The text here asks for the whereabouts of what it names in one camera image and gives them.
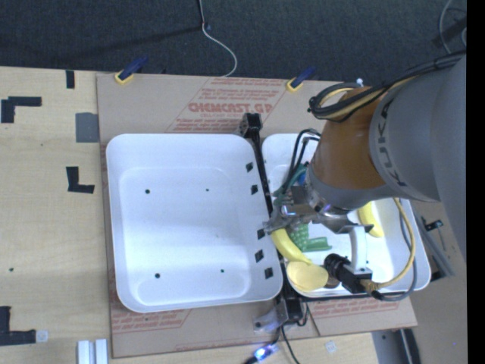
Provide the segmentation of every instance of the yellow object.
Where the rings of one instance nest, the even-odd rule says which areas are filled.
[[[133,74],[130,74],[130,75],[129,75],[128,77],[126,77],[124,80],[121,80],[121,79],[119,78],[119,75],[120,75],[122,72],[123,72],[123,71],[118,71],[118,72],[117,72],[117,73],[114,75],[114,80],[115,80],[116,82],[118,82],[120,85],[124,85],[124,84],[126,84],[126,83],[129,83],[129,82],[130,82],[130,81],[133,79],[133,77],[134,77],[134,75],[133,75]]]
[[[306,264],[312,264],[312,261],[303,254],[294,242],[291,241],[286,229],[276,229],[271,234],[271,239],[280,254],[291,262],[305,262]]]
[[[327,270],[316,264],[289,262],[286,273],[296,288],[303,291],[317,290],[327,284],[328,281]]]
[[[286,83],[286,89],[289,90],[291,93],[296,92],[300,87],[303,85],[303,83],[300,83],[297,87],[291,86],[292,82],[296,79],[296,77],[292,78]]]
[[[372,209],[373,204],[374,202],[370,201],[360,209],[357,209],[358,219],[362,225],[372,224],[374,226],[369,232],[370,235],[374,237],[384,237],[384,231],[379,225],[377,219],[374,217],[374,212]]]
[[[382,287],[388,287],[391,284],[395,284],[397,281],[401,280],[402,277],[404,277],[404,275],[406,275],[408,273],[408,271],[411,269],[412,263],[415,260],[416,239],[415,239],[415,233],[412,230],[411,222],[409,221],[408,216],[404,212],[404,208],[402,207],[399,199],[394,198],[393,200],[394,200],[394,203],[396,204],[396,207],[399,210],[399,214],[401,215],[402,220],[404,220],[406,228],[409,232],[409,240],[411,242],[411,251],[409,253],[408,262],[406,263],[406,265],[404,266],[402,271],[397,276],[395,276],[393,279],[391,279],[390,281],[379,283],[379,282],[371,281],[370,279],[362,279],[361,284],[362,284],[362,286],[364,286],[365,290],[368,293],[371,293],[372,291],[379,290]]]

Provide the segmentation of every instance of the white cable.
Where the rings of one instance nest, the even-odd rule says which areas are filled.
[[[446,45],[445,39],[443,38],[443,21],[445,19],[445,13],[448,11],[449,6],[452,4],[453,0],[448,0],[448,2],[445,5],[445,8],[441,11],[440,15],[440,25],[439,25],[439,32],[440,32],[440,38],[441,38],[441,43],[443,44],[443,47],[445,48],[446,52],[448,54],[452,54],[451,50],[449,47]]]
[[[202,19],[202,32],[204,33],[205,36],[207,36],[211,41],[213,42],[216,42],[219,46],[221,46],[222,48],[226,49],[230,54],[231,56],[233,57],[233,60],[234,60],[234,67],[233,69],[223,75],[222,77],[229,77],[232,73],[234,73],[234,71],[236,71],[237,69],[237,57],[236,57],[236,54],[233,53],[233,51],[227,47],[226,45],[224,45],[221,41],[215,39],[214,37],[210,36],[207,31],[205,30],[205,17],[204,17],[204,8],[202,7],[202,0],[199,0],[199,9],[200,9],[200,16],[201,16],[201,19]]]

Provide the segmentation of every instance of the light wood surface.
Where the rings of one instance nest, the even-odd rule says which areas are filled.
[[[97,113],[94,72],[0,67],[0,98],[41,96],[42,107],[17,107],[0,124],[0,306],[12,306],[11,330],[47,330],[48,342],[0,347],[0,363],[72,363],[79,340],[110,338],[98,143],[76,143],[75,114]],[[93,194],[67,191],[67,166]],[[333,341],[336,352],[325,343]],[[137,363],[238,363],[257,346],[168,353]],[[371,334],[295,340],[304,363],[376,364]],[[267,360],[293,362],[284,344]]]

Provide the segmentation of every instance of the green object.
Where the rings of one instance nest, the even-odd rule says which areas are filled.
[[[328,251],[332,246],[328,245],[326,237],[310,238],[308,225],[301,224],[295,231],[288,233],[289,238],[302,252]]]

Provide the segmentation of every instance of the blue clip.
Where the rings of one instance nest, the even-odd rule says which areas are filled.
[[[290,92],[296,92],[303,84],[304,80],[310,78],[317,69],[313,66],[307,67],[299,76],[293,78],[286,83],[286,88]]]
[[[139,72],[146,62],[148,62],[149,57],[141,57],[135,59],[133,62],[129,63],[125,68],[114,75],[114,79],[120,85],[131,81],[133,79],[133,73]]]

